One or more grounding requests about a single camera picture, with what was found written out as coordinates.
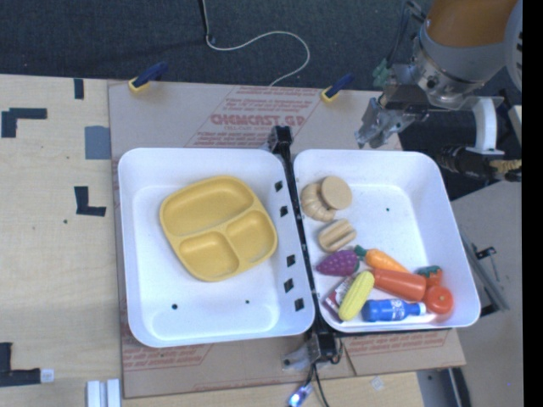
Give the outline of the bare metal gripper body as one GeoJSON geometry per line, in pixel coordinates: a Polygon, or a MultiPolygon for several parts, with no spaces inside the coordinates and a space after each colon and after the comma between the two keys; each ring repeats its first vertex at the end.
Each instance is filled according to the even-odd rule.
{"type": "Polygon", "coordinates": [[[378,65],[378,104],[387,110],[423,113],[469,107],[473,92],[484,85],[479,77],[458,75],[433,62],[378,65]]]}

